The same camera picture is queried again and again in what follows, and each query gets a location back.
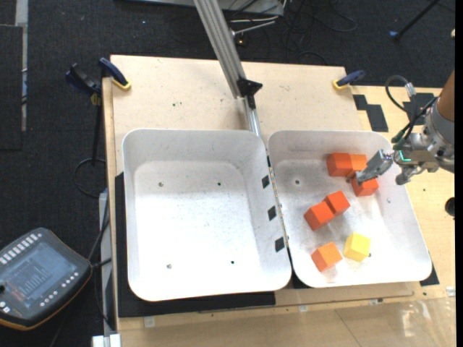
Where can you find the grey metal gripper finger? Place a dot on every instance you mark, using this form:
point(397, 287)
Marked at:
point(378, 163)
point(407, 175)

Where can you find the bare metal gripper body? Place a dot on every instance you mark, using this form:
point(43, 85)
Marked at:
point(432, 146)

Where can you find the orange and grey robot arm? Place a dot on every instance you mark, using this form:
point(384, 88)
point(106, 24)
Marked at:
point(448, 96)

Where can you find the orange cube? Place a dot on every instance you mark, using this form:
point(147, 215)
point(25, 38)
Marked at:
point(366, 188)
point(318, 216)
point(326, 256)
point(339, 201)
point(338, 164)
point(359, 162)

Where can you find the white plastic tray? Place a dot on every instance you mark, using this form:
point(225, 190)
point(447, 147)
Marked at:
point(195, 222)
point(390, 237)

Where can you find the yellow cube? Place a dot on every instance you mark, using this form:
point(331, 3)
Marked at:
point(357, 247)

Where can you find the pale wood board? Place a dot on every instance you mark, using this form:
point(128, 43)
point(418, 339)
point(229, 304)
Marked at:
point(181, 96)

